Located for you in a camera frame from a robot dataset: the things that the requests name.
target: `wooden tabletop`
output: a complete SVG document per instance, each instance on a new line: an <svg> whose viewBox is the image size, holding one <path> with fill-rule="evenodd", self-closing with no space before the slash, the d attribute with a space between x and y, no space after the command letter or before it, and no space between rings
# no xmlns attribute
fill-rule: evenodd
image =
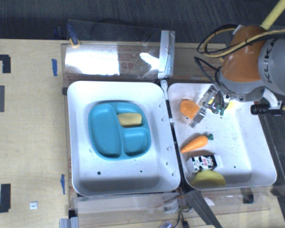
<svg viewBox="0 0 285 228"><path fill-rule="evenodd" d="M67 41L0 39L0 54L11 57L11 73L2 73L0 61L0 86L5 86L4 112L0 112L0 185L11 185L11 206L8 212L0 213L0 228L58 228L59 219L68 216L61 52L64 43ZM53 74L52 59L57 61L57 76ZM285 227L276 197L270 193L264 197L263 211L247 210L217 218L225 228ZM31 209L31 202L38 202L38 208ZM207 227L199 217L189 218L188 222L190 227ZM111 227L156 228L160 224L156 221Z"/></svg>

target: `blue plate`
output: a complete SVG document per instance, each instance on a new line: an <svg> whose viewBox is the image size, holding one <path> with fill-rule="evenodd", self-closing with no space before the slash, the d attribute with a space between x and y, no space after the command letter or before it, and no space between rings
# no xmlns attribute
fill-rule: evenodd
<svg viewBox="0 0 285 228"><path fill-rule="evenodd" d="M139 113L142 124L122 127L117 114ZM135 104L109 102L95 106L89 112L89 134L97 155L106 160L126 160L145 154L151 146L151 134L147 119Z"/></svg>

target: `yellow sponge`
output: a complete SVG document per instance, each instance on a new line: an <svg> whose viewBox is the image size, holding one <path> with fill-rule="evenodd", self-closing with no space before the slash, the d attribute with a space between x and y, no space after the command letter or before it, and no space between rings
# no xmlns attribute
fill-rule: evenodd
<svg viewBox="0 0 285 228"><path fill-rule="evenodd" d="M120 113L117 117L123 127L137 127L142 124L142 115L139 113Z"/></svg>

